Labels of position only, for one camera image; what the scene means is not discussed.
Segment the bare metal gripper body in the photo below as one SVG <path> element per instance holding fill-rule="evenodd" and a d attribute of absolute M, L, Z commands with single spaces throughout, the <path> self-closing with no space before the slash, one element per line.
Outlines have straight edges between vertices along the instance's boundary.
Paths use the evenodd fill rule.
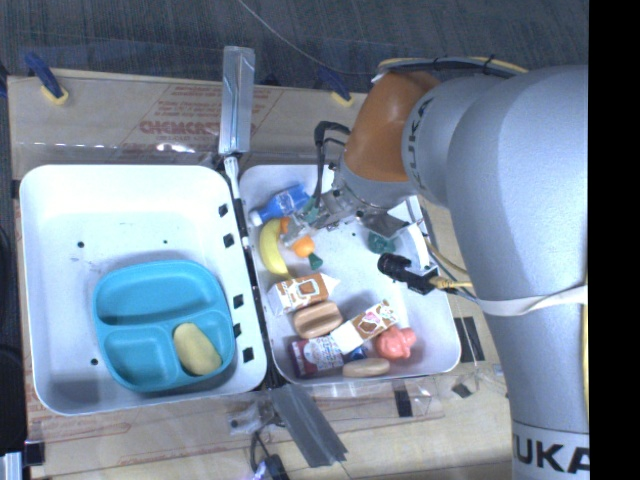
<path fill-rule="evenodd" d="M 388 209 L 356 198 L 346 188 L 330 189 L 313 197 L 298 215 L 313 229 L 335 228 L 339 224 L 356 221 L 386 239 L 394 238 L 408 226 L 406 220 L 392 216 Z"/>

